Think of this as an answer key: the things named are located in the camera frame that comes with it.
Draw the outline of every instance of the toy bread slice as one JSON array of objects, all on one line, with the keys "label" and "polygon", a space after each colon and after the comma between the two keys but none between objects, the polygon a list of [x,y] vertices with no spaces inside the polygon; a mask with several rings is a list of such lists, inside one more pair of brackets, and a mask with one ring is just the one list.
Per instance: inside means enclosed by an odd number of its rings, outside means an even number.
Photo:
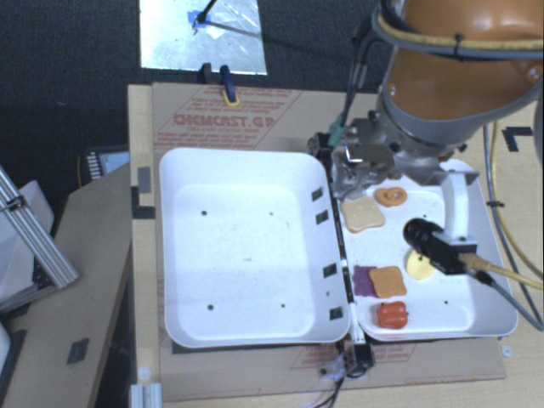
[{"label": "toy bread slice", "polygon": [[340,206],[346,227],[352,233],[360,233],[370,227],[381,227],[385,217],[370,196],[344,201]]},{"label": "toy bread slice", "polygon": [[368,275],[371,277],[374,290],[379,298],[391,298],[392,296],[403,296],[406,294],[402,273],[396,266],[373,269]]}]

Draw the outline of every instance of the black mark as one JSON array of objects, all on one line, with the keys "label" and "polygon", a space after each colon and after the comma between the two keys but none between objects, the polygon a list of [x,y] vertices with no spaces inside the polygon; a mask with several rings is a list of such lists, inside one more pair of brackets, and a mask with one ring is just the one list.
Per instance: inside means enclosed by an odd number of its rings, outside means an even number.
[{"label": "black mark", "polygon": [[327,278],[331,275],[336,274],[337,272],[338,272],[337,264],[336,263],[329,264],[328,266],[323,268],[323,278]]},{"label": "black mark", "polygon": [[319,188],[318,190],[314,190],[312,192],[312,201],[317,201],[323,196],[323,188]]},{"label": "black mark", "polygon": [[66,364],[74,364],[78,361],[83,361],[85,359],[85,355],[87,354],[87,346],[89,341],[90,340],[88,338],[84,338],[79,342],[72,343]]},{"label": "black mark", "polygon": [[343,317],[342,307],[329,310],[329,320],[341,319]]},{"label": "black mark", "polygon": [[322,222],[325,222],[328,218],[329,212],[325,210],[324,212],[315,215],[315,223],[319,225]]},{"label": "black mark", "polygon": [[151,192],[151,168],[138,168],[138,192],[140,194],[149,194]]},{"label": "black mark", "polygon": [[507,143],[508,151],[519,151],[516,144],[516,136],[532,136],[533,130],[531,127],[506,127],[502,130],[502,135]]},{"label": "black mark", "polygon": [[131,188],[131,199],[133,206],[133,219],[155,219],[154,207],[139,205],[138,186],[133,186]]}]

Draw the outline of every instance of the open container lid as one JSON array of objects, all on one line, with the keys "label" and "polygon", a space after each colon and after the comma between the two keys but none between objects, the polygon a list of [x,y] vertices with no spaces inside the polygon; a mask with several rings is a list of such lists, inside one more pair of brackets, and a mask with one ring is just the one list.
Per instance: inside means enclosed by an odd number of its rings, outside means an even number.
[{"label": "open container lid", "polygon": [[330,343],[349,329],[326,172],[301,153],[169,151],[165,321],[188,348]]}]

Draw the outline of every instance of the yellow cable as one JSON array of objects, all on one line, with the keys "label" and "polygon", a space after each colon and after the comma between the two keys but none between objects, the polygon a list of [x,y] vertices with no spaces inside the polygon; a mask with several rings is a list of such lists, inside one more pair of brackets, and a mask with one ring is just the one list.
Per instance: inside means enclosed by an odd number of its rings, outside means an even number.
[{"label": "yellow cable", "polygon": [[401,41],[407,41],[408,43],[416,43],[422,45],[436,45],[440,47],[454,48],[470,48],[477,50],[543,50],[544,39],[530,39],[530,40],[516,40],[516,41],[478,41],[473,39],[463,39],[457,44],[456,39],[448,37],[431,37],[428,35],[421,35],[419,33],[412,33],[409,31],[402,31],[392,27],[383,18],[382,14],[377,15],[377,23],[380,27],[391,37],[399,39]]},{"label": "yellow cable", "polygon": [[483,258],[477,256],[476,254],[461,253],[459,254],[459,259],[463,263],[466,264],[467,269],[483,270],[485,272],[495,272],[497,274],[507,276],[508,278],[511,278],[512,280],[526,284],[529,287],[534,287],[535,289],[538,289],[538,290],[544,290],[544,284],[542,284],[541,282],[531,280],[530,278],[527,278],[520,274],[516,274],[514,271],[510,269],[505,269],[499,266],[495,266],[494,264],[488,262],[487,260],[484,260]]},{"label": "yellow cable", "polygon": [[[490,147],[490,166],[491,166],[491,183],[493,184],[493,188],[495,189],[495,198],[496,200],[499,200],[498,196],[496,195],[496,140],[498,133],[498,125],[496,122],[493,123],[493,132],[491,135],[491,147]],[[522,251],[521,247],[518,245],[516,240],[514,239],[512,233],[507,227],[507,222],[504,216],[502,215],[502,210],[500,207],[496,208],[496,212],[499,218],[499,223],[501,224],[501,227],[504,231],[504,235],[507,237],[508,241],[510,242],[510,245],[512,245],[513,250],[519,255],[519,258],[525,263],[525,265],[541,280],[544,279],[542,276],[542,272],[527,258],[527,256]]]}]

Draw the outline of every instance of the wire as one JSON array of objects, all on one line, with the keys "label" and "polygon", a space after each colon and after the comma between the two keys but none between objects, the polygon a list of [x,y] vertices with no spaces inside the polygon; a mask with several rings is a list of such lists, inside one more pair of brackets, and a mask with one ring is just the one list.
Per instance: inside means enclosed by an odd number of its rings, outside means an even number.
[{"label": "wire", "polygon": [[381,14],[388,25],[400,31],[418,33],[418,31],[410,25],[407,25],[405,21],[397,15],[397,11],[393,6],[393,0],[380,0],[380,6]]},{"label": "wire", "polygon": [[327,406],[327,408],[332,408],[334,406],[334,404],[336,403],[336,401],[337,401],[338,393],[340,393],[340,388],[342,387],[343,380],[344,380],[343,377],[340,378],[338,380],[337,386],[334,389],[334,391],[332,392],[332,394],[328,398],[323,400],[323,402],[321,402],[320,404],[314,406],[313,408],[323,408],[324,406]]},{"label": "wire", "polygon": [[[491,165],[491,182],[493,184],[493,189],[495,190],[495,198],[498,200],[498,196],[496,195],[496,140],[497,140],[497,131],[498,131],[498,124],[497,122],[493,123],[493,132],[491,134],[491,147],[490,147],[490,165]],[[519,258],[525,263],[525,265],[541,280],[544,279],[542,276],[542,272],[527,258],[527,256],[522,251],[521,247],[518,245],[518,243],[513,238],[512,233],[510,233],[510,230],[507,227],[506,220],[504,216],[502,215],[502,210],[500,206],[496,209],[497,216],[499,218],[499,222],[501,224],[501,227],[504,231],[504,235],[507,237],[508,241],[510,242],[510,245],[512,246],[513,250],[519,255]]]},{"label": "wire", "polygon": [[348,373],[346,375],[346,377],[348,377],[349,379],[359,379],[360,377],[363,377],[364,375],[366,375],[366,371],[360,371],[359,373],[355,374],[355,373]]},{"label": "wire", "polygon": [[438,54],[459,60],[541,60],[543,41],[492,42],[495,47],[484,47],[486,41],[471,41],[462,35],[455,38],[425,37],[393,28],[378,11],[372,16],[372,28],[386,43],[421,53]]},{"label": "wire", "polygon": [[[496,202],[495,187],[493,186],[493,181],[491,180],[490,144],[489,144],[489,135],[488,135],[487,126],[484,126],[484,153],[485,153],[485,171],[487,176],[487,189],[489,192],[490,201]],[[499,222],[499,218],[496,214],[496,205],[491,205],[491,213],[493,215],[493,221],[495,223],[496,232],[499,236],[499,240],[501,241],[504,252],[507,254],[508,261],[510,262],[510,265],[512,266],[512,269],[514,270],[514,272],[519,273],[518,265],[516,264],[513,258],[513,255],[510,251],[510,246],[508,245],[507,239],[502,231],[501,223]],[[527,287],[523,284],[520,286],[525,296],[525,299],[527,300],[527,303],[529,304],[531,311],[533,312],[533,315],[535,316],[536,320],[540,324],[542,324],[541,315],[538,312],[538,309],[536,309],[535,303],[533,302],[533,298],[529,294]]]},{"label": "wire", "polygon": [[348,89],[346,92],[346,99],[344,102],[344,108],[342,112],[342,127],[346,125],[348,120],[349,109],[354,102],[355,95],[363,87],[366,79],[367,66],[366,60],[368,53],[375,43],[383,43],[383,40],[378,37],[373,37],[365,44],[357,47],[354,51],[354,59],[349,71]]},{"label": "wire", "polygon": [[383,15],[377,15],[377,23],[379,26],[393,38],[406,41],[408,43],[417,43],[421,45],[435,45],[445,48],[459,46],[460,48],[471,48],[476,50],[527,50],[527,51],[542,51],[544,49],[544,40],[529,39],[529,40],[513,40],[513,41],[480,41],[473,39],[463,39],[461,44],[454,38],[449,37],[433,37],[414,33],[413,31],[402,31],[390,25]]},{"label": "wire", "polygon": [[544,285],[538,281],[531,280],[525,276],[517,274],[516,272],[495,266],[493,263],[481,258],[476,254],[465,252],[459,254],[459,259],[466,264],[467,269],[483,270],[485,272],[495,272],[499,275],[504,275],[512,280],[523,283],[527,286],[534,287],[535,289],[544,290]]},{"label": "wire", "polygon": [[490,283],[490,286],[498,291],[502,297],[505,298],[532,326],[534,326],[538,331],[544,332],[542,322],[538,322],[533,316],[531,316],[530,313],[518,301],[516,301],[516,299],[510,293],[499,286],[495,280]]}]

